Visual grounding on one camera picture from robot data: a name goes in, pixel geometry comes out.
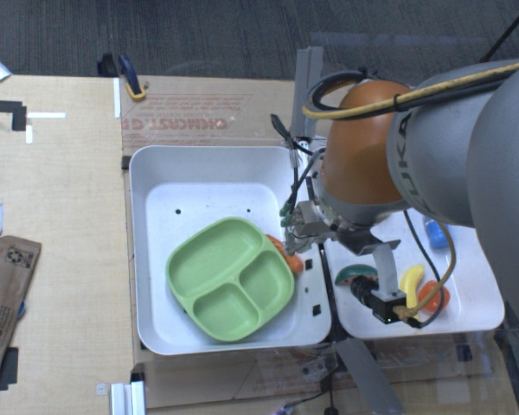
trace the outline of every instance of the cardboard sheet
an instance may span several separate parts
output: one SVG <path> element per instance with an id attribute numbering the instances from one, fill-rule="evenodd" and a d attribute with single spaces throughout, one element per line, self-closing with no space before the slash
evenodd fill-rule
<path id="1" fill-rule="evenodd" d="M 142 76 L 142 101 L 121 85 L 124 155 L 152 144 L 277 145 L 270 114 L 292 122 L 293 81 Z M 317 123 L 326 134 L 330 122 Z"/>
<path id="2" fill-rule="evenodd" d="M 0 238 L 0 365 L 41 247 L 40 243 L 17 237 Z"/>

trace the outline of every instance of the wooden table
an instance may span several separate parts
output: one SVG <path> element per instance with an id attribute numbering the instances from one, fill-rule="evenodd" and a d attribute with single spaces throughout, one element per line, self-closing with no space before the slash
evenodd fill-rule
<path id="1" fill-rule="evenodd" d="M 27 311 L 11 346 L 17 383 L 0 392 L 4 414 L 106 414 L 109 384 L 128 382 L 134 366 L 121 122 L 110 79 L 14 75 L 0 100 L 28 112 L 65 112 L 31 120 L 32 144 L 0 113 L 3 235 L 42 243 Z M 503 357 L 488 348 L 488 376 L 399 383 L 408 413 L 518 413 Z M 199 392 L 199 389 L 182 389 Z M 451 395 L 459 395 L 452 400 Z M 300 396 L 278 396 L 150 410 L 166 414 L 273 413 Z M 341 415 L 370 411 L 357 389 L 337 392 Z M 328 397 L 298 413 L 322 413 Z"/>

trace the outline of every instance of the gray carpet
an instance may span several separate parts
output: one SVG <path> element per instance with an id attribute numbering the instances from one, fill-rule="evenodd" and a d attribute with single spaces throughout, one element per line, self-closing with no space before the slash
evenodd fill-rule
<path id="1" fill-rule="evenodd" d="M 478 62 L 519 0 L 0 0 L 12 72 L 96 76 L 105 52 L 137 73 L 293 80 L 296 51 L 324 73 L 367 66 L 416 84 Z M 519 25 L 493 59 L 519 56 Z"/>

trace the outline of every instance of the green divided plate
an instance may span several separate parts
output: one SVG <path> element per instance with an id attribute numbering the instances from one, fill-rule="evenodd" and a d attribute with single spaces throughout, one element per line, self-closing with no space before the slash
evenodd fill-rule
<path id="1" fill-rule="evenodd" d="M 187 314 L 223 342 L 261 328 L 291 300 L 294 276 L 251 221 L 229 217 L 205 227 L 169 257 L 167 282 Z"/>

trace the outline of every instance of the white tray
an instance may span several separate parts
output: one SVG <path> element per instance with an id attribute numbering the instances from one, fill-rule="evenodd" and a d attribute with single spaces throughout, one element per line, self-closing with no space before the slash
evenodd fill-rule
<path id="1" fill-rule="evenodd" d="M 293 181 L 282 147 L 149 146 L 130 165 L 138 333 L 162 355 L 307 346 L 329 333 L 331 319 L 317 248 L 300 254 L 313 266 L 296 275 L 292 300 L 266 326 L 238 342 L 219 342 L 186 315 L 165 277 L 171 252 L 228 216 L 249 219 L 283 240 L 279 210 Z"/>
<path id="2" fill-rule="evenodd" d="M 448 268 L 450 252 L 446 249 L 432 250 L 422 215 L 412 209 L 408 212 L 421 243 L 442 277 Z M 457 262 L 452 276 L 445 283 L 451 292 L 450 302 L 434 321 L 423 329 L 413 329 L 402 322 L 384 324 L 372 315 L 371 309 L 352 296 L 348 286 L 335 285 L 336 308 L 344 329 L 357 338 L 380 339 L 491 330 L 499 326 L 504 316 L 503 299 L 475 230 L 460 226 L 449 226 L 449 230 L 456 247 Z M 372 234 L 382 241 L 400 240 L 393 250 L 399 280 L 409 267 L 417 264 L 425 266 L 425 276 L 420 284 L 434 279 L 433 271 L 417 247 L 402 212 L 390 215 L 372 229 Z M 338 272 L 347 265 L 375 267 L 372 255 L 357 257 L 335 242 L 325 244 L 325 248 L 333 284 Z M 431 314 L 422 310 L 419 315 L 420 320 L 425 321 Z"/>

